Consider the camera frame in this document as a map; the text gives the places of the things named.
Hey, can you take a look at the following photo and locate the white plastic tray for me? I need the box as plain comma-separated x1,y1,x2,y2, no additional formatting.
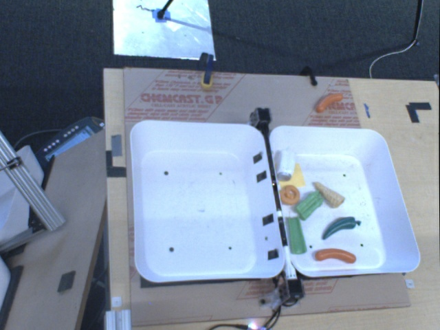
129,120,286,283
269,125,421,278

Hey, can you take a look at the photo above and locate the brown cardboard board red print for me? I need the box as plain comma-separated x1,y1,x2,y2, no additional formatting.
122,67,412,319

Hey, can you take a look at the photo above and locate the thin black and white rod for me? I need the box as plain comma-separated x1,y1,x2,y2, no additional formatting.
260,124,295,277

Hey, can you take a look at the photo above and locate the white cylindrical can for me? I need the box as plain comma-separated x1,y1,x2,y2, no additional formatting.
275,149,296,181

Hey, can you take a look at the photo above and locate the orange doughnut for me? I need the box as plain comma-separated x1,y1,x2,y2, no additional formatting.
278,185,300,206

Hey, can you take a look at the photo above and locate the yellow cheese slice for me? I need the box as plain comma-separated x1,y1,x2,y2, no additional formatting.
278,162,306,190

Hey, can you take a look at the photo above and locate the green ridged vegetable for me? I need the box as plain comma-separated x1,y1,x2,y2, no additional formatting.
296,190,325,221

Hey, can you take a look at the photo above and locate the green celery stick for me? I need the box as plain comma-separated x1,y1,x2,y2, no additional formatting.
287,217,307,255

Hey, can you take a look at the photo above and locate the beige ice cream cone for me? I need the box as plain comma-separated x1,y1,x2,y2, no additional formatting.
312,181,346,209

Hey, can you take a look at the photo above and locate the orange sausage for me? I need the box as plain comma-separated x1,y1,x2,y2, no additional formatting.
316,93,344,113
314,248,357,264

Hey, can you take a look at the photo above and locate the dark green chilli pepper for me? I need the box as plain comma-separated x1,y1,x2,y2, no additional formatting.
322,217,362,241

